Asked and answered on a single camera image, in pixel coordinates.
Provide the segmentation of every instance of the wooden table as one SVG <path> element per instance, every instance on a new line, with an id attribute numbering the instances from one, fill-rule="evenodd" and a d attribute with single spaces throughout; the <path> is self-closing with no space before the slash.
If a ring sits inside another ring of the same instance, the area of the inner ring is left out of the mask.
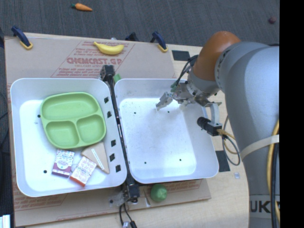
<path id="1" fill-rule="evenodd" d="M 175 73 L 178 76 L 185 65 L 185 61 L 176 61 L 172 50 L 188 51 L 190 56 L 199 54 L 201 47 L 167 45 Z M 225 96 L 218 92 L 212 96 L 210 101 L 222 102 L 220 105 L 220 122 L 224 124 L 227 111 Z M 229 124 L 226 130 L 232 133 Z M 219 136 L 212 138 L 215 150 L 223 150 L 222 140 Z M 236 155 L 230 156 L 234 162 L 238 161 Z M 219 172 L 215 177 L 207 179 L 211 199 L 162 206 L 151 209 L 140 209 L 129 211 L 130 216 L 136 222 L 138 228 L 247 228 L 249 223 L 249 192 L 247 177 L 243 164 L 235 166 L 229 163 L 230 171 Z M 51 222 L 28 226 L 31 228 L 83 228 L 83 227 L 111 227 L 120 228 L 118 213 L 101 216 L 78 218 L 60 222 Z"/>

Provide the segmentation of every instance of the green ball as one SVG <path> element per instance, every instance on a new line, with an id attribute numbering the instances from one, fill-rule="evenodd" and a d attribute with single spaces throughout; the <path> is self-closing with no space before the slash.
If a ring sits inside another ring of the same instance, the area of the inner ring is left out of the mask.
<path id="1" fill-rule="evenodd" d="M 161 202 L 167 198 L 167 189 L 162 184 L 155 184 L 151 188 L 151 199 L 155 202 Z"/>

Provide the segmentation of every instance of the banana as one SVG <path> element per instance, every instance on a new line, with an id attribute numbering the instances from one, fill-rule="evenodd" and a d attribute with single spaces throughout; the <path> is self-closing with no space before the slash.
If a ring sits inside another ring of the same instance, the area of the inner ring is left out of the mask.
<path id="1" fill-rule="evenodd" d="M 124 48 L 124 45 L 117 45 L 117 46 L 108 46 L 105 44 L 100 44 L 94 41 L 93 43 L 95 46 L 98 47 L 98 49 L 104 53 L 104 54 L 109 54 L 109 55 L 116 55 L 118 53 L 121 53 L 121 51 Z"/>

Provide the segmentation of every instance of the green plate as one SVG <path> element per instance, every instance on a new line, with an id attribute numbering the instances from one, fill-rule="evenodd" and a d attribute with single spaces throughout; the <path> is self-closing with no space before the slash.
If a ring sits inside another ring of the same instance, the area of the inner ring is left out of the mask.
<path id="1" fill-rule="evenodd" d="M 86 92 L 47 97 L 40 106 L 40 117 L 48 140 L 60 149 L 97 143 L 106 133 L 100 105 Z"/>

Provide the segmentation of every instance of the carrot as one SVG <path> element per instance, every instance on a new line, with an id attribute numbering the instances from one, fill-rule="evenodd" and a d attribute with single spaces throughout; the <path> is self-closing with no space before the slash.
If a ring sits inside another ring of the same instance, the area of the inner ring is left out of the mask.
<path id="1" fill-rule="evenodd" d="M 81 3 L 76 3 L 76 4 L 72 4 L 71 5 L 72 8 L 75 8 L 77 10 L 82 10 L 82 11 L 93 11 L 93 9 L 89 8 L 88 6 L 86 5 L 83 5 Z"/>

